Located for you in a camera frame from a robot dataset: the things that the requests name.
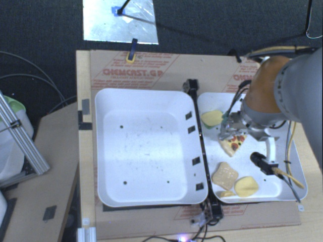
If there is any black cylinder on white bracket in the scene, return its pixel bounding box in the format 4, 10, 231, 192
249, 136, 280, 176

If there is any brown cardboard board red print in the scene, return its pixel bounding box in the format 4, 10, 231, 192
89, 49, 302, 240

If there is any toy pizza slice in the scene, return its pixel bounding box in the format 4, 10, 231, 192
218, 134, 248, 158

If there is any white plastic tray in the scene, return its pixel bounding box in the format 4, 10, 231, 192
196, 92, 309, 204
94, 87, 209, 208

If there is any yellow round toy biscuit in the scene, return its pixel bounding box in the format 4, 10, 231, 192
234, 175, 259, 199

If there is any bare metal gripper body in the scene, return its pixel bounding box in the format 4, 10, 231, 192
220, 111, 280, 142

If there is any yellow and green toy sandwich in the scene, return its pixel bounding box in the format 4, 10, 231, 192
200, 110, 224, 130

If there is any small yellow toy wedge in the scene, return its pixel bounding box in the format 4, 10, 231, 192
216, 190, 237, 199

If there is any thin black rod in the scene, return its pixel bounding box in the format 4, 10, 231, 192
189, 87, 220, 211

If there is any tan toy bread slice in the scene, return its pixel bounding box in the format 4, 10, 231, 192
211, 161, 239, 191

